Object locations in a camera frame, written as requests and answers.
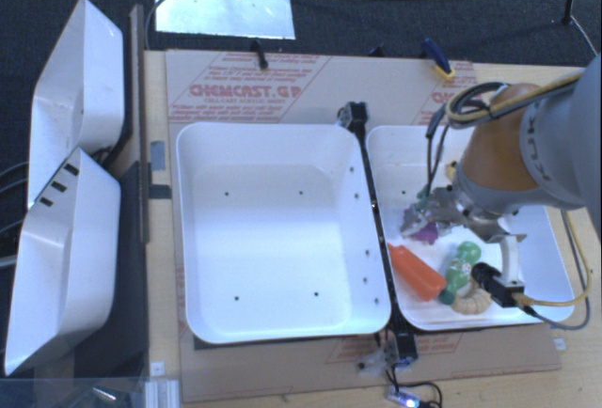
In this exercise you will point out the black cylinder on white bracket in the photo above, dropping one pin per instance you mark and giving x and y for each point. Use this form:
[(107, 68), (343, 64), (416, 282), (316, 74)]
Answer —
[(510, 255)]

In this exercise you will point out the purple grapes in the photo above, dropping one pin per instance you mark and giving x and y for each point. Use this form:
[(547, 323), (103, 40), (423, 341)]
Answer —
[(427, 233)]

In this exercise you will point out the orange bottle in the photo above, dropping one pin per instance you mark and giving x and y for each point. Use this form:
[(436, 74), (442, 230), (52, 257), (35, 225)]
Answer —
[(416, 272)]

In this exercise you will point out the thin black and white rod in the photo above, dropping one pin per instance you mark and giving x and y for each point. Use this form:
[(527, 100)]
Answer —
[(376, 208)]

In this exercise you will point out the green bottle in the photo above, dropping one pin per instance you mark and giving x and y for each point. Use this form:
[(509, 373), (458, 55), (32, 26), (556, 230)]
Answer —
[(458, 272)]

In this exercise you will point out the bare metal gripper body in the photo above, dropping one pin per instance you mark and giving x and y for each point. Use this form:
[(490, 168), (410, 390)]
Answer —
[(458, 211)]

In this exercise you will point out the beige doughnut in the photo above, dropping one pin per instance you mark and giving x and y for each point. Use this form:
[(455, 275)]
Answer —
[(470, 306)]

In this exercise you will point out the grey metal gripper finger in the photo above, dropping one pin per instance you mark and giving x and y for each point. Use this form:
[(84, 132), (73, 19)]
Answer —
[(430, 211), (411, 223)]

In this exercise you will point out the brown cardboard board red print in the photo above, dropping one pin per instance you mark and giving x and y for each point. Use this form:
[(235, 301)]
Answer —
[(291, 86)]

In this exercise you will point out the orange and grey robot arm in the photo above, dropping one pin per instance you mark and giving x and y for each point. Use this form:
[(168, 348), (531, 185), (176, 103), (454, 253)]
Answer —
[(555, 138)]

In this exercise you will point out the white plastic tray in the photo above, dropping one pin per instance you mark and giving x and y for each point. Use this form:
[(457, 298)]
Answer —
[(268, 232), (541, 255)]

